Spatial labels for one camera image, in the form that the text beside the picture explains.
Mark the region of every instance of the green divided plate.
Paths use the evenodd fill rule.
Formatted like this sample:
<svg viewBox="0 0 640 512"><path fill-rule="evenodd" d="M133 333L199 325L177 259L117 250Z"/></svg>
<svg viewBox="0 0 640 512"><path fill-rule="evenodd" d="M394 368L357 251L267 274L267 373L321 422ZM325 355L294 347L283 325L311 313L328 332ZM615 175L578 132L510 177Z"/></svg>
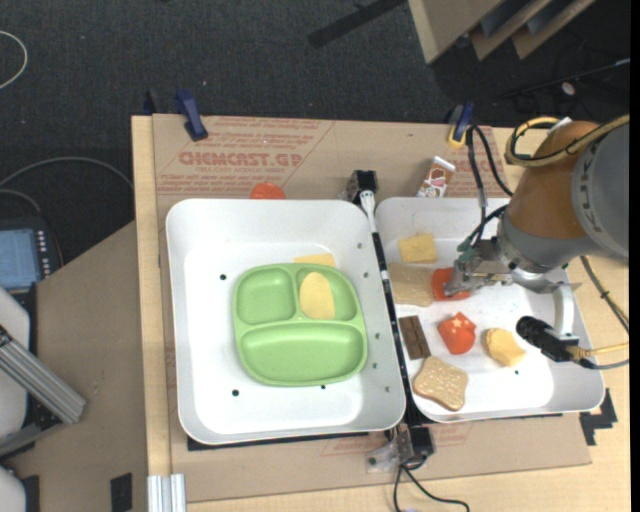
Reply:
<svg viewBox="0 0 640 512"><path fill-rule="evenodd" d="M299 301L310 272L325 276L335 318L306 316ZM313 386L348 379L367 359L367 334L351 281L326 265L283 263L245 272L233 293L240 360L257 380L276 386Z"/></svg>

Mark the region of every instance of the blue clamp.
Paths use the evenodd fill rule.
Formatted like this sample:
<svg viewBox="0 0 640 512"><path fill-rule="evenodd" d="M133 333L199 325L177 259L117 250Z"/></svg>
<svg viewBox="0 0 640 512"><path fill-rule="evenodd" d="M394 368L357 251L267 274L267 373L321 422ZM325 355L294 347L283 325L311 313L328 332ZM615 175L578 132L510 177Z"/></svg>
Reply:
<svg viewBox="0 0 640 512"><path fill-rule="evenodd" d="M467 128L471 124L471 114L473 113L473 102L467 101L464 106L458 105L451 115L454 126L449 132L447 142L454 148L461 148L466 144Z"/></svg>
<svg viewBox="0 0 640 512"><path fill-rule="evenodd" d="M189 90L178 89L176 92L176 109L178 113L187 116L187 122L184 124L184 127L189 133L191 140L195 142L206 139L209 136L209 132L207 132L202 124L202 119L200 119L196 98Z"/></svg>

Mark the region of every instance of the black clip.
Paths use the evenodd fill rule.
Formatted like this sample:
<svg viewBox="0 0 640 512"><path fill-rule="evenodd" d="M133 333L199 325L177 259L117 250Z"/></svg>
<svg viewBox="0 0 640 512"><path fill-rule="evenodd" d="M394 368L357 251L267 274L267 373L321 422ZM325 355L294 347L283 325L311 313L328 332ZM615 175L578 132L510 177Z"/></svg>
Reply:
<svg viewBox="0 0 640 512"><path fill-rule="evenodd" d="M178 113L187 116L187 122L184 124L184 127L189 133L191 140L195 142L206 139L209 136L200 119L196 98L189 90L178 89L176 92L176 109Z"/></svg>

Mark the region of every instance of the orange toy food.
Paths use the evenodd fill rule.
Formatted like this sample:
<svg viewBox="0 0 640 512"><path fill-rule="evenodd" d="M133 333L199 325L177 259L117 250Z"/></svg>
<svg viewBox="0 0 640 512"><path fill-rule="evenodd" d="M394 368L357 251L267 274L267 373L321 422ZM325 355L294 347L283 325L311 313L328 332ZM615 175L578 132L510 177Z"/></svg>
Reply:
<svg viewBox="0 0 640 512"><path fill-rule="evenodd" d="M451 297L448 297L444 294L444 285L447 284L451 280L451 274L453 274L453 268L438 268L433 271L433 276L431 277L431 288L433 289L433 297L436 300L462 300L467 299L471 296L471 292L458 292Z"/></svg>
<svg viewBox="0 0 640 512"><path fill-rule="evenodd" d="M249 195L251 199L286 199L287 196L284 191L273 183L264 182L258 183L251 190Z"/></svg>
<svg viewBox="0 0 640 512"><path fill-rule="evenodd" d="M438 324L438 332L452 354L464 354L471 350L476 341L475 329L475 324L460 312Z"/></svg>

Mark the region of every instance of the wire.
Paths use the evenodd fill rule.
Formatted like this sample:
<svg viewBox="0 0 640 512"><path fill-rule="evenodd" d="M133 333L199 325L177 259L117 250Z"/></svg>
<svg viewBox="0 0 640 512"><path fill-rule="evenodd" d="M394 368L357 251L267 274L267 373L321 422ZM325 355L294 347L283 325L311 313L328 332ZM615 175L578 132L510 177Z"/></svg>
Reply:
<svg viewBox="0 0 640 512"><path fill-rule="evenodd" d="M629 123L629 120L629 114L620 116L613 121L598 126L586 135L574 140L568 146L556 151L555 153L551 153L550 155L546 155L543 157L521 158L516 155L516 142L520 137L524 135L527 130L535 126L545 125L549 123L555 124L558 122L555 117L541 117L532 119L517 126L513 131L513 133L509 137L509 140L507 141L505 158L509 163L521 165L522 167L542 167L553 162L558 162L559 160L562 160L567 156L575 155L579 150L581 150L588 144L591 144L592 142L598 140L600 137L615 130L616 128Z"/></svg>
<svg viewBox="0 0 640 512"><path fill-rule="evenodd" d="M487 160L489 160L489 168L491 169L491 173L493 174L496 183L500 186L505 194L507 194L508 196L512 196L513 192L509 189L509 187L507 187L507 185L505 185L505 183L500 178L500 175L498 174L498 169L496 167L495 161L493 160L493 155L491 154L491 148L489 147L489 141L487 140L487 137L479 126L473 125L473 130L475 130L476 133L480 136L480 140L482 141L484 150L487 153Z"/></svg>
<svg viewBox="0 0 640 512"><path fill-rule="evenodd" d="M6 177L2 181L0 181L0 188L3 188L10 181L13 181L17 177L22 176L23 174L25 174L25 173L27 173L29 171L32 171L32 170L37 169L39 167L44 167L46 165L58 163L58 162L86 162L86 163L90 163L90 164L93 164L93 165L98 165L98 166L103 167L103 168L107 169L108 171L111 171L112 173L114 173L116 176L118 176L120 179L122 179L129 186L129 188L133 191L133 183L131 182L131 180L129 178L127 178L127 176L125 176L125 174L122 171L120 171L119 169L116 169L115 167L113 167L112 165L109 165L106 162L102 162L101 160L96 160L94 158L86 158L86 157L82 157L82 156L61 156L61 157L58 157L58 158L49 158L47 160L42 160L40 162L36 162L35 164L27 165L26 167L23 167L22 169L17 170L13 174L9 175L8 177Z"/></svg>
<svg viewBox="0 0 640 512"><path fill-rule="evenodd" d="M482 238L484 226L487 223L487 198L484 191L484 185L482 184L482 177L480 176L480 171L478 170L478 165L476 164L476 153L473 146L473 128L469 128L467 132L467 146L469 148L469 163L471 164L473 177L476 180L476 187L478 188L478 201L480 202L480 224L478 226L479 230L476 236L476 240L475 242L473 242L473 245L475 246Z"/></svg>
<svg viewBox="0 0 640 512"><path fill-rule="evenodd" d="M40 205L36 203L36 201L33 198L29 197L27 194L23 194L22 192L18 192L17 190L11 190L11 189L0 190L0 194L12 195L12 196L19 197L20 199L24 199L27 203L29 203L33 207L33 209L36 211L38 215L42 214L42 208L40 208Z"/></svg>
<svg viewBox="0 0 640 512"><path fill-rule="evenodd" d="M584 266L587 272L587 275L589 276L589 279L591 279L591 282L600 293L600 298L602 298L607 303L607 305L609 306L613 314L616 316L616 318L624 328L624 330L627 332L627 334L629 334L629 317L622 310L620 305L611 297L611 294L609 293L609 291L603 286L602 282L596 275L596 272L593 269L593 266L591 265L591 261L589 260L589 258L587 256L580 256L580 261L582 262L582 265ZM595 349L589 349L589 350L579 349L576 353L576 356L577 358L579 358L578 364L580 364L581 366L584 366L585 368L594 369L594 370L610 370L612 368L619 368L621 366L629 364L629 358L622 361L618 361L616 363L610 363L610 364L596 364L589 361L586 358L594 355L598 355L598 354L606 354L609 352L616 352L618 350L624 350L628 348L629 348L629 342L627 341L625 343L619 343L617 345L609 345L607 347L601 347L601 348L595 348Z"/></svg>
<svg viewBox="0 0 640 512"><path fill-rule="evenodd" d="M433 494L431 494L429 491L427 491L421 484L420 482L418 482L418 480L416 480L416 478L411 474L411 470L409 468L407 468L404 464L400 464L400 466L398 466L398 474L396 475L396 482L393 486L393 505L396 509L396 512L402 512L402 509L400 508L399 504L398 504L398 487L400 484L400 477L402 476L402 472L405 472L407 474L407 476L411 479L411 481L418 487L418 489L420 489L426 496L428 496L429 498L431 498L434 501L439 501L440 503L449 503L452 505L460 505L462 507L465 508L465 510L467 512L470 512L470 508L469 505L467 505L464 501L460 501L460 500L452 500L452 499L446 499L446 498L439 498L437 496L434 496Z"/></svg>
<svg viewBox="0 0 640 512"><path fill-rule="evenodd" d="M618 303L611 297L611 294L605 287L602 285L602 282L596 275L593 266L591 265L591 260L587 256L580 256L580 261L584 266L584 269L587 272L587 275L591 279L591 282L594 284L598 292L600 292L600 297L604 299L607 305L611 308L611 311L616 315L622 326L629 333L629 317L624 313L622 308L618 305Z"/></svg>
<svg viewBox="0 0 640 512"><path fill-rule="evenodd" d="M489 221L492 220L494 217L500 217L506 209L507 209L507 205L505 204L504 206L500 206L499 208L496 208L495 210L493 210L489 215L487 215L484 225L486 226L489 223ZM480 232L481 229L483 229L483 225L478 224L476 228L471 232L471 234L467 237L467 239L472 239L476 233Z"/></svg>
<svg viewBox="0 0 640 512"><path fill-rule="evenodd" d="M10 85L11 83L15 82L20 77L20 75L24 73L24 70L27 68L27 62L29 62L29 52L27 51L27 47L24 45L24 43L13 34L10 34L9 32L5 32L4 30L0 30L0 36L6 36L9 39L13 39L16 43L20 45L20 48L22 49L22 53L24 55L24 58L22 61L22 67L18 70L18 72L15 75L13 75L13 77L11 77L9 80L0 84L0 90L2 90L8 85Z"/></svg>

